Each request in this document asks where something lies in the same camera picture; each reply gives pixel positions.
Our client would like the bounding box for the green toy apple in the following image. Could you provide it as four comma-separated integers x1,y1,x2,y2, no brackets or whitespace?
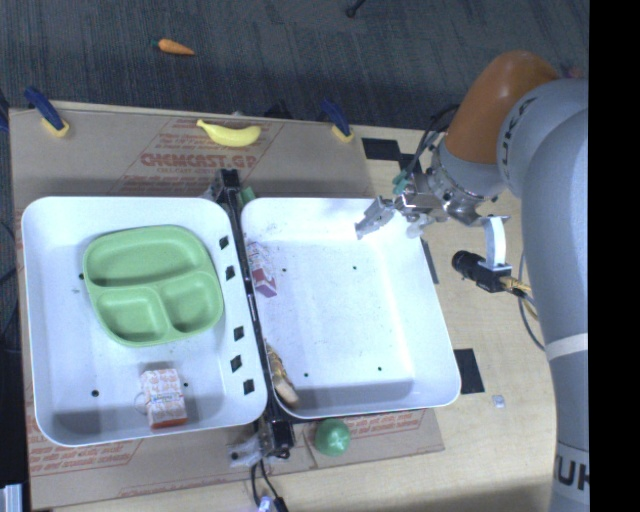
313,417,353,458

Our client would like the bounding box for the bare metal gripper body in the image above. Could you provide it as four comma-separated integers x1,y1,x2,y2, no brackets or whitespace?
394,169,496,227

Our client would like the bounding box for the green divided plate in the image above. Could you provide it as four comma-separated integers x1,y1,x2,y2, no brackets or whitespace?
82,224,225,348

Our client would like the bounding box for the yellow banana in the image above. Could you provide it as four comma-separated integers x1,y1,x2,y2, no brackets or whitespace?
195,118,263,148

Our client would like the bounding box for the white plastic tray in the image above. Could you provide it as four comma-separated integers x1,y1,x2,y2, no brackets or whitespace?
239,196,462,421
20,195,269,448

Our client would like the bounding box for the beige toy bread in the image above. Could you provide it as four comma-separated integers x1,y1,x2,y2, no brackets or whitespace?
264,341,301,406

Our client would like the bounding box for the brown cardboard board red print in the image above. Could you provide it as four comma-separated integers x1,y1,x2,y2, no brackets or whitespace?
7,99,447,511

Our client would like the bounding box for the black block with thin wires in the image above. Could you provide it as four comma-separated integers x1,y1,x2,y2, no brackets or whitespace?
213,168,244,202
256,418,297,460

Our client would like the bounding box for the black cylinder on white bracket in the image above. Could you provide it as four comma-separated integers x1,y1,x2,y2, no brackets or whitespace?
451,214,514,294

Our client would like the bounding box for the orange and white carton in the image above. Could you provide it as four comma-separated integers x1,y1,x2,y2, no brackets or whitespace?
138,368,190,431

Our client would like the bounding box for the red and white carton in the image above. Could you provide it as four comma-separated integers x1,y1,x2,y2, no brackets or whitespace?
245,240,278,300

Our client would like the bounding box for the orange carrot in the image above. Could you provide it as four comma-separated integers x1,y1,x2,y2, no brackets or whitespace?
150,37,197,57

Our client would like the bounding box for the thin black and white rod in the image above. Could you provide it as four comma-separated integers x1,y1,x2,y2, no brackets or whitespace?
225,189,281,426

